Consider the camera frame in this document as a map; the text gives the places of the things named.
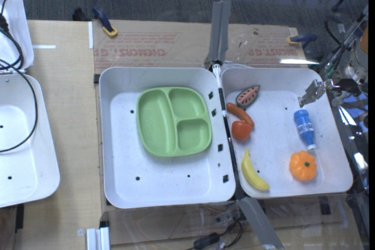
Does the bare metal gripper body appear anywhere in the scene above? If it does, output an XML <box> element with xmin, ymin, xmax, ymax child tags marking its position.
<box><xmin>324</xmin><ymin>63</ymin><xmax>369</xmax><ymax>97</ymax></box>

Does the blue plastic bottle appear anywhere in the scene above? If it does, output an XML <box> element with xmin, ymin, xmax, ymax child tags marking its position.
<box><xmin>294</xmin><ymin>109</ymin><xmax>318</xmax><ymax>152</ymax></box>

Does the red watermelon slice toy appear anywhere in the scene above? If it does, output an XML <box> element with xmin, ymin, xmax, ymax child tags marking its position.
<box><xmin>235</xmin><ymin>84</ymin><xmax>261</xmax><ymax>111</ymax></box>

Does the white plastic tray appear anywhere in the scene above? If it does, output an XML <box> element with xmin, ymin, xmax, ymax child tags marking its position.
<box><xmin>219</xmin><ymin>67</ymin><xmax>354</xmax><ymax>200</ymax></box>
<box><xmin>98</xmin><ymin>66</ymin><xmax>237</xmax><ymax>210</ymax></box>

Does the orange toy sausage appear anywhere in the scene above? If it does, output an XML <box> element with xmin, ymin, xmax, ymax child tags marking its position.
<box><xmin>226</xmin><ymin>102</ymin><xmax>255</xmax><ymax>130</ymax></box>

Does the orange toy pumpkin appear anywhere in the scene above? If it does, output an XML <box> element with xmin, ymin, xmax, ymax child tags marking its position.
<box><xmin>289</xmin><ymin>150</ymin><xmax>318</xmax><ymax>182</ymax></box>

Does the yellow banana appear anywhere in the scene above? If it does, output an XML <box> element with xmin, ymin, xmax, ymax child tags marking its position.
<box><xmin>240</xmin><ymin>149</ymin><xmax>271</xmax><ymax>192</ymax></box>

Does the green divided plate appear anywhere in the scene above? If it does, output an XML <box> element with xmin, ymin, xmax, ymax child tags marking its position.
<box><xmin>136</xmin><ymin>86</ymin><xmax>213</xmax><ymax>158</ymax></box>

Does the brown cardboard board red print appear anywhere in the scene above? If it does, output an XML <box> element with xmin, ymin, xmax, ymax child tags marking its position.
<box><xmin>92</xmin><ymin>19</ymin><xmax>345</xmax><ymax>246</ymax></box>

